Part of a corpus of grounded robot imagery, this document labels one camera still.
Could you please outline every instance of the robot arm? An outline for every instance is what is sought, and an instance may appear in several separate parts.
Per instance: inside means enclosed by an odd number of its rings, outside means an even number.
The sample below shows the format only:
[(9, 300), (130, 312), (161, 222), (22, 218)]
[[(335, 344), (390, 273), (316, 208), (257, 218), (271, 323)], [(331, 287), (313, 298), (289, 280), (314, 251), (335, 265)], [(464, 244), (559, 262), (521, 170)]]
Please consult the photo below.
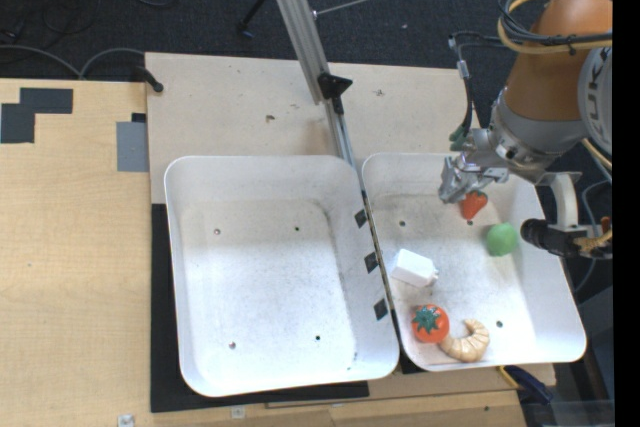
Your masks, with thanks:
[[(571, 192), (575, 202), (573, 179), (579, 173), (569, 174), (567, 182), (549, 173), (549, 166), (589, 137), (612, 154), (612, 2), (549, 0), (528, 32), (510, 16), (526, 1), (508, 0), (498, 23), (503, 44), (519, 55), (488, 127), (469, 130), (462, 151), (445, 158), (438, 190), (445, 203), (514, 173), (534, 185), (550, 185), (557, 204), (568, 205)], [(576, 219), (563, 219), (566, 212), (558, 212), (553, 227), (525, 222), (523, 238), (562, 256), (602, 257), (600, 249), (574, 243), (589, 237), (577, 225), (577, 213)]]

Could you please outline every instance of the black tape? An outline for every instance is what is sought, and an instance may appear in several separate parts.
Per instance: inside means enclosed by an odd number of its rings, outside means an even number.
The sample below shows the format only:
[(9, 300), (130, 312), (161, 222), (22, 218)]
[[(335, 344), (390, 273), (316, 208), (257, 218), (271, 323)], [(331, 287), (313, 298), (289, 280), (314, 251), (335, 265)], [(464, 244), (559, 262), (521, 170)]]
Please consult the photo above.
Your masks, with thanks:
[(4, 103), (0, 114), (0, 143), (32, 143), (36, 114), (28, 105)]
[(36, 114), (71, 114), (73, 89), (21, 87), (20, 103), (2, 104), (0, 143), (35, 142)]
[(20, 103), (30, 106), (35, 113), (71, 114), (73, 89), (21, 87)]
[(355, 218), (358, 223), (358, 228), (362, 228), (367, 222), (367, 213), (364, 211), (364, 208), (355, 215)]
[(369, 253), (364, 257), (364, 264), (367, 266), (367, 272), (371, 274), (371, 271), (378, 266), (378, 259), (376, 258), (375, 252)]
[(374, 306), (373, 309), (376, 312), (376, 320), (380, 320), (387, 313), (389, 313), (389, 309), (387, 308), (387, 302), (383, 299), (380, 299)]

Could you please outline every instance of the white box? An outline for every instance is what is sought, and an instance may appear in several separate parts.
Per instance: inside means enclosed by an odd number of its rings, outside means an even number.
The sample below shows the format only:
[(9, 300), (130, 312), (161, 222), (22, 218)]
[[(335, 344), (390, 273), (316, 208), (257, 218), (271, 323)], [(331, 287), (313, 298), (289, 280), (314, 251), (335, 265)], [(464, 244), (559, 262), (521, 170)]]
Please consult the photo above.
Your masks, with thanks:
[(428, 287), (438, 279), (438, 270), (433, 260), (408, 249), (398, 251), (396, 266), (391, 277), (409, 283), (414, 287)]

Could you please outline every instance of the yellow cable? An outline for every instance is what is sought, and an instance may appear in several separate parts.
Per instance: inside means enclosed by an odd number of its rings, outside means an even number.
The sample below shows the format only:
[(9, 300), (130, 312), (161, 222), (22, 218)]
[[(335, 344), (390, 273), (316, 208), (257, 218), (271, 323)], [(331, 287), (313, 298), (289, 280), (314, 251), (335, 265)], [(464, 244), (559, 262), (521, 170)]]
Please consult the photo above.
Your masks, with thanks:
[(606, 167), (610, 171), (613, 171), (613, 164), (611, 163), (611, 161), (605, 158), (605, 156), (602, 153), (600, 153), (593, 144), (591, 144), (591, 141), (589, 141), (588, 139), (583, 139), (582, 145), (587, 150), (589, 150), (589, 153), (591, 153), (591, 155), (593, 155), (596, 159), (598, 159), (598, 161), (600, 161), (600, 163), (604, 167)]
[[(525, 2), (529, 2), (530, 0), (515, 0), (510, 6), (509, 6), (509, 13), (511, 13), (515, 8), (517, 8), (518, 6), (521, 6), (522, 4), (524, 4)], [(613, 40), (612, 39), (607, 39), (607, 40), (602, 40), (602, 41), (593, 41), (593, 42), (583, 42), (583, 43), (572, 43), (570, 45), (542, 45), (540, 43), (534, 43), (533, 45), (524, 45), (524, 44), (520, 44), (520, 43), (514, 43), (511, 39), (509, 39), (509, 37), (507, 36), (506, 31), (504, 30), (504, 27), (502, 26), (502, 21), (498, 20), (498, 35), (500, 36), (500, 40), (502, 41), (502, 43), (510, 48), (511, 50), (514, 50), (515, 52), (520, 52), (523, 54), (555, 54), (555, 53), (560, 53), (560, 52), (569, 52), (572, 49), (573, 50), (590, 50), (593, 48), (600, 48), (600, 47), (610, 47), (613, 46)]]
[(513, 386), (514, 388), (520, 388), (520, 385), (516, 382), (516, 380), (511, 377), (508, 372), (504, 369), (504, 365), (501, 365), (498, 368), (498, 372), (500, 372), (500, 375), (502, 375), (502, 377), (504, 377), (504, 380), (507, 381), (511, 386)]

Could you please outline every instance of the green leaves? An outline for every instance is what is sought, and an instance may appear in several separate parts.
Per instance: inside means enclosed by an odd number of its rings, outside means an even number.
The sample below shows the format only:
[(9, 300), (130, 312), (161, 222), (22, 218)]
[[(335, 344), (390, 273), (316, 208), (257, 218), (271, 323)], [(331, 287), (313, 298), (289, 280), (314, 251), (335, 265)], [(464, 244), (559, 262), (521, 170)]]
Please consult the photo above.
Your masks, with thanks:
[(427, 308), (423, 306), (419, 310), (416, 310), (416, 316), (411, 322), (418, 324), (417, 330), (424, 329), (427, 333), (431, 333), (432, 329), (440, 329), (436, 325), (436, 320), (440, 317), (438, 308), (433, 306)]

